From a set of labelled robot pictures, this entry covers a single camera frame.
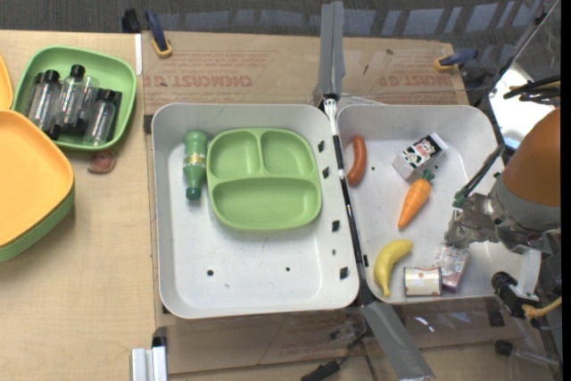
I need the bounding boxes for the white and orange can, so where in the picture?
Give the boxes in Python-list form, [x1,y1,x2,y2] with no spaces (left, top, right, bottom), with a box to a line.
[402,265,443,298]

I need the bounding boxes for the white plastic tray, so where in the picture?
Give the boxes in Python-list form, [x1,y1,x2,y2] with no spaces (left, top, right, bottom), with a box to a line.
[335,104,515,306]
[150,102,361,320]

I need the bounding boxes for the green divided plate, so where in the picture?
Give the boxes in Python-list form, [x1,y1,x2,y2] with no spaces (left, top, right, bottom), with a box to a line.
[205,127,324,232]

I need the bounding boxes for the green plastic bottle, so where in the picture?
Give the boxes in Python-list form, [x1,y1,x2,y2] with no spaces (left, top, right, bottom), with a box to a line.
[182,128,210,201]

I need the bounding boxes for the pink and white packet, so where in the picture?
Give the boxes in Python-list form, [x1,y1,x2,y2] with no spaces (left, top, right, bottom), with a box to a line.
[431,244,471,294]

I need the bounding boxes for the yellow banana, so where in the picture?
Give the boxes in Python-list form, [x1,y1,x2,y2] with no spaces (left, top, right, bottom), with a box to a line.
[372,238,415,300]

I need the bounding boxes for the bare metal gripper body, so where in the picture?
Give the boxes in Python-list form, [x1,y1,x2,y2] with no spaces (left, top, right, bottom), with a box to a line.
[461,191,543,254]

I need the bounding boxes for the black cylinder on white bracket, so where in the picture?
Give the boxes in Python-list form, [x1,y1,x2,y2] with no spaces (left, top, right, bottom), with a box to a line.
[490,248,543,320]

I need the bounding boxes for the white cow print carton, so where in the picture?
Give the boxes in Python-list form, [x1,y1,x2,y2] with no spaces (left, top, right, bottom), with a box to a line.
[392,132,450,181]

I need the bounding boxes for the thin black and white rod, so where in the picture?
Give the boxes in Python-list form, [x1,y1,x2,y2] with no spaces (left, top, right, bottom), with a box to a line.
[322,97,372,305]

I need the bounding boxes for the clear plastic bottle black cap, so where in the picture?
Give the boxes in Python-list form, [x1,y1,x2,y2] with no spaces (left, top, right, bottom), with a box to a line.
[56,63,87,135]
[25,69,62,132]
[83,88,119,147]

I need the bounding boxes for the yellow plate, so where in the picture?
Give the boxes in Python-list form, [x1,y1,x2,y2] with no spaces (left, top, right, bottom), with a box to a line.
[0,108,76,248]
[0,53,15,111]

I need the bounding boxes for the orange sausage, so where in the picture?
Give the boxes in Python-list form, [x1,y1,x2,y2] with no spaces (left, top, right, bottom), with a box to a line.
[345,135,368,187]

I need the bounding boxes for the green square plate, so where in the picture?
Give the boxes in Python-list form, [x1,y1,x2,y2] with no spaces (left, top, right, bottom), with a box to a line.
[11,45,138,152]

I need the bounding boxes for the orange carrot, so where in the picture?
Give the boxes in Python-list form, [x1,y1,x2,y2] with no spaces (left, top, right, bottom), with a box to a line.
[396,169,436,230]

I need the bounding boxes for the brown cardboard board red print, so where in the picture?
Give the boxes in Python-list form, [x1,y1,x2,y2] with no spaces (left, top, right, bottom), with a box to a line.
[141,29,524,376]

